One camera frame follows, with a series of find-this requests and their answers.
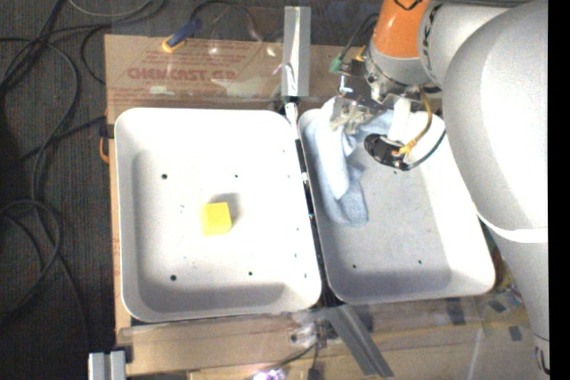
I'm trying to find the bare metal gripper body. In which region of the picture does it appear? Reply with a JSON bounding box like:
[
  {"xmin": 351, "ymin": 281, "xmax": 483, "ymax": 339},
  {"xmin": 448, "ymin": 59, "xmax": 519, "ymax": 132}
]
[{"xmin": 337, "ymin": 57, "xmax": 405, "ymax": 113}]

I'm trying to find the pale blue cloth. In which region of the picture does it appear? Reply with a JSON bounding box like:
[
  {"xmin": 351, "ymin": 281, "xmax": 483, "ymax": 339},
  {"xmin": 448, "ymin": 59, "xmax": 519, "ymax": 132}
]
[{"xmin": 305, "ymin": 96, "xmax": 398, "ymax": 229}]

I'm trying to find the thin black and white rod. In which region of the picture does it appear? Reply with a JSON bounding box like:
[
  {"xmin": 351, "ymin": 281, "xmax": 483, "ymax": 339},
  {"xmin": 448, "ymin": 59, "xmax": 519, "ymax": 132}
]
[{"xmin": 283, "ymin": 101, "xmax": 330, "ymax": 309}]

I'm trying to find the white plastic tray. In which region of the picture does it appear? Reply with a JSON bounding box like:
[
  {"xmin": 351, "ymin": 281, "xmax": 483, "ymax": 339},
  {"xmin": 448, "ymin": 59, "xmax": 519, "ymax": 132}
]
[
  {"xmin": 113, "ymin": 107, "xmax": 323, "ymax": 324},
  {"xmin": 297, "ymin": 105, "xmax": 497, "ymax": 306}
]

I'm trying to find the yellow cube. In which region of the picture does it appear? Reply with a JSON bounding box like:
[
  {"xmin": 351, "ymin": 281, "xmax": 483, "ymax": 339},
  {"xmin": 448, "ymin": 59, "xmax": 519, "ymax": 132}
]
[{"xmin": 200, "ymin": 202, "xmax": 234, "ymax": 238}]

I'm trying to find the brown cardboard board red print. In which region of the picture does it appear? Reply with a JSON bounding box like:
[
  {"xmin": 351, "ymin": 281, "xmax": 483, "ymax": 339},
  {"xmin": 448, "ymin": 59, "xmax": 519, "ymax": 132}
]
[{"xmin": 102, "ymin": 33, "xmax": 449, "ymax": 342}]

